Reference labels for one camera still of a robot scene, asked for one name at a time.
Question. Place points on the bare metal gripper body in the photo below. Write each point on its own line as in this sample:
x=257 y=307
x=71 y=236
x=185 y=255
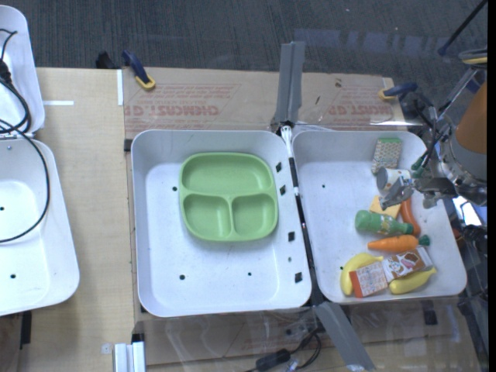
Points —
x=434 y=186

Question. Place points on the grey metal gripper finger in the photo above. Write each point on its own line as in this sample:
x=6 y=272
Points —
x=403 y=198
x=395 y=187

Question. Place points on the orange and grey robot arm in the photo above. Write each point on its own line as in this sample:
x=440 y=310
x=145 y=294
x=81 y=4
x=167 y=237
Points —
x=473 y=130

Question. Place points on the white paper cup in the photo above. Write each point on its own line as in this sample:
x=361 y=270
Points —
x=389 y=177

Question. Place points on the orange sausage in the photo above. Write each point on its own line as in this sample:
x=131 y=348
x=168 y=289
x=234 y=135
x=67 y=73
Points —
x=408 y=215

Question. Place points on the yellow cheese wedge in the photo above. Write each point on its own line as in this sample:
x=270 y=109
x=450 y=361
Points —
x=376 y=206

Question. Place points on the patterned carton with green top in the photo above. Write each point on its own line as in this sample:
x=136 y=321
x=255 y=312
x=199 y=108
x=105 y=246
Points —
x=387 y=153

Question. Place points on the green bottle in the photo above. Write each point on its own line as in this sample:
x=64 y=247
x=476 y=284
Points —
x=374 y=222

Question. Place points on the orange carrot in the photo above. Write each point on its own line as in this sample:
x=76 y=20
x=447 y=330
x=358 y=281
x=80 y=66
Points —
x=395 y=243

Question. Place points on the brown and white carton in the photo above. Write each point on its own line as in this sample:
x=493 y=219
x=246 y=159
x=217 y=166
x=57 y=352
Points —
x=407 y=264

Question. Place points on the yellow banana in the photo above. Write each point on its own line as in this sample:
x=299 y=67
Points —
x=356 y=266
x=410 y=282

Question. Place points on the orange and white carton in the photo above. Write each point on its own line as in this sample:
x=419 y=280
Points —
x=368 y=279

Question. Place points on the green divided plate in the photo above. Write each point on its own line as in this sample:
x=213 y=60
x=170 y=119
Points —
x=224 y=180

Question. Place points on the brown cardboard board red print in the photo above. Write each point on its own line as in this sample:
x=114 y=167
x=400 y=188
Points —
x=217 y=103

